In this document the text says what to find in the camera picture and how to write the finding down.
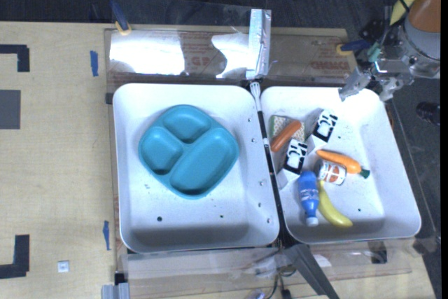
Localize thin black and white rod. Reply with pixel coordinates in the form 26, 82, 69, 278
248, 80, 285, 246

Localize white plastic tray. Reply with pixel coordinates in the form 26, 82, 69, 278
260, 85, 422, 245
112, 82, 281, 253

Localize green and tan checkered packet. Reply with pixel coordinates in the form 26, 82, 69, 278
268, 115, 306, 144

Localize white and orange can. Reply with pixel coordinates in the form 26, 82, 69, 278
317, 160, 348, 186

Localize yellow banana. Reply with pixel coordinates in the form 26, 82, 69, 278
316, 179, 354, 229

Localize orange sausage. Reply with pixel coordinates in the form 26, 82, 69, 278
270, 120, 302, 153

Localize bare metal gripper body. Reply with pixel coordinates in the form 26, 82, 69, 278
365, 53, 441, 87

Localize blue divided plate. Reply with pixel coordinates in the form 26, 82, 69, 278
137, 104, 241, 201

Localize black and white carton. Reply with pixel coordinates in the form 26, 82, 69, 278
278, 138, 309, 183
304, 108, 340, 144

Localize blue bottle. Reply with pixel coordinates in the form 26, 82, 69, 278
297, 170, 321, 228

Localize orange carrot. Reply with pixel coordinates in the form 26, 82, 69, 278
316, 148, 371, 180

